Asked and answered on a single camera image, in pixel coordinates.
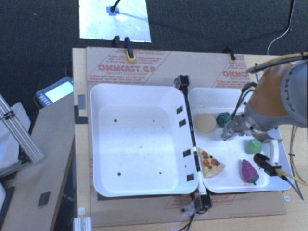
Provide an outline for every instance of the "light green round toy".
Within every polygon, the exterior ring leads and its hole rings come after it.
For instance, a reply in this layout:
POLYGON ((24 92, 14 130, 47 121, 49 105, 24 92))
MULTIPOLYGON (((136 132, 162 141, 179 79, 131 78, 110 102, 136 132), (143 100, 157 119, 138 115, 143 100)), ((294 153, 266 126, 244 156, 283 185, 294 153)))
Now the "light green round toy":
POLYGON ((248 154, 257 154, 262 151, 262 144, 257 139, 251 139, 245 145, 245 149, 248 154))

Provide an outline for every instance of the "white cable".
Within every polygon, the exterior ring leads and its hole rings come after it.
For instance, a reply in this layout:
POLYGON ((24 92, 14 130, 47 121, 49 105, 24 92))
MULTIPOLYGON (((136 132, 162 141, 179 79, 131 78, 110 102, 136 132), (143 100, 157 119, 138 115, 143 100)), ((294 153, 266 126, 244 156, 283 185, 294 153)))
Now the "white cable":
POLYGON ((289 24, 289 27, 287 28, 287 30, 286 30, 282 35, 280 35, 279 37, 275 38, 275 39, 269 44, 268 50, 267 50, 267 54, 268 54, 268 55, 270 54, 270 53, 269 53, 269 50, 270 50, 271 45, 272 45, 276 40, 278 40, 278 39, 282 38, 284 35, 286 35, 288 31, 290 31, 290 29, 291 29, 291 20, 292 20, 292 15, 293 15, 293 10, 294 10, 294 4, 295 4, 295 0, 293 0, 293 5, 292 5, 291 16, 290 16, 290 24, 289 24))

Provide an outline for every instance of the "purple toy eggplant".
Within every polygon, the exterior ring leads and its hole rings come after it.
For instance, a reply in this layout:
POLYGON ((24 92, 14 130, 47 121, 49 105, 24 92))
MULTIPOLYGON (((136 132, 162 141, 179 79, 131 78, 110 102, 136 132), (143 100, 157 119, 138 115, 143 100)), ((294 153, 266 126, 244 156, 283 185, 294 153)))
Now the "purple toy eggplant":
POLYGON ((256 185, 259 175, 254 167, 245 159, 242 161, 242 175, 246 182, 256 185))

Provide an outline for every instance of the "white tray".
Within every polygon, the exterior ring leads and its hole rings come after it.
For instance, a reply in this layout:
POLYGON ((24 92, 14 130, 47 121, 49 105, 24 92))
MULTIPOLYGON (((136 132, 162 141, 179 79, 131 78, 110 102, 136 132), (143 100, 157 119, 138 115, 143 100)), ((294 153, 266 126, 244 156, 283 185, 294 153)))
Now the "white tray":
MULTIPOLYGON (((214 89, 214 88, 194 88, 189 93, 189 102, 192 113, 192 122, 202 113, 208 113, 215 118, 219 113, 234 111, 236 102, 241 94, 240 90, 236 89, 214 89)), ((244 106, 240 106, 238 113, 244 110, 244 106)), ((278 130, 271 130, 270 135, 274 138, 281 138, 278 130)), ((279 177, 270 177, 263 169, 258 168, 253 161, 254 155, 249 155, 245 151, 245 144, 253 139, 252 136, 235 136, 226 141, 221 139, 222 128, 218 125, 216 129, 208 134, 200 132, 194 126, 194 134, 196 144, 203 148, 210 155, 225 165, 221 173, 212 178, 203 178, 204 185, 214 193, 240 193, 240 192, 260 192, 260 191, 275 191, 287 190, 290 185, 281 180, 279 177), (249 161, 259 175, 256 185, 246 183, 243 180, 241 169, 242 160, 249 161)), ((288 163, 283 143, 278 143, 279 161, 282 164, 282 169, 289 174, 291 169, 288 163)), ((269 145, 262 145, 262 154, 270 157, 269 145)))
POLYGON ((93 182, 99 194, 188 194, 197 188, 185 100, 179 90, 99 84, 91 90, 90 105, 93 182))

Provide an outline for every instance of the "dark floor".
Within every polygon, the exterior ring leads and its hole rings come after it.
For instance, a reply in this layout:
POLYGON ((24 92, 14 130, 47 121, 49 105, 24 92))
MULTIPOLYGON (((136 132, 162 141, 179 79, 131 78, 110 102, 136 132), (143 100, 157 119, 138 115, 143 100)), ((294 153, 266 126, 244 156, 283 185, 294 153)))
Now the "dark floor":
MULTIPOLYGON (((152 42, 133 46, 217 53, 230 46, 234 53, 266 54, 285 31, 290 1, 146 0, 152 42)), ((307 50, 307 1, 295 0, 292 31, 270 54, 307 50)), ((36 111, 36 91, 70 75, 73 47, 111 46, 79 38, 78 0, 0 0, 0 7, 0 93, 10 105, 22 102, 29 116, 36 111)), ((71 204, 68 199, 63 206, 71 204)))

